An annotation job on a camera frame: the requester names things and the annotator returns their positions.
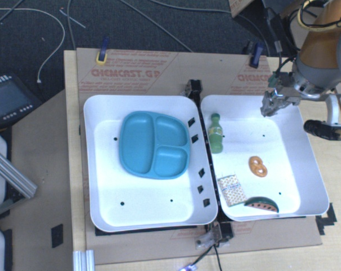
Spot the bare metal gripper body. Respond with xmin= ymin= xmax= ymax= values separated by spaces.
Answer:
xmin=273 ymin=77 xmax=338 ymax=106

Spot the white plastic tray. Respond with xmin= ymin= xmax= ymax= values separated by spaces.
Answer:
xmin=200 ymin=94 xmax=330 ymax=222
xmin=82 ymin=94 xmax=219 ymax=233

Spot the green bottle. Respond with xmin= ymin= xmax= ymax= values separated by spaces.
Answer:
xmin=207 ymin=112 xmax=225 ymax=155

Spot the orange pretzel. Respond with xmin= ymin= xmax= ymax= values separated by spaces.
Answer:
xmin=248 ymin=155 xmax=268 ymax=178

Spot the white packet with orange print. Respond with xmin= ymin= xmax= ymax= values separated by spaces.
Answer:
xmin=217 ymin=174 xmax=248 ymax=208

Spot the watermelon slice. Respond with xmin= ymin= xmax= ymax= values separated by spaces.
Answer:
xmin=243 ymin=196 xmax=280 ymax=214

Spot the brown cardboard board red print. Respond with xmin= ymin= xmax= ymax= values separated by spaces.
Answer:
xmin=76 ymin=47 xmax=323 ymax=265

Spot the blue divided plate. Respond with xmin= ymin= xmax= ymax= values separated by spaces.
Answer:
xmin=119 ymin=110 xmax=192 ymax=181

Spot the black cylinder on white bracket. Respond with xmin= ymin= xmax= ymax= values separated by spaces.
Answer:
xmin=303 ymin=93 xmax=341 ymax=142

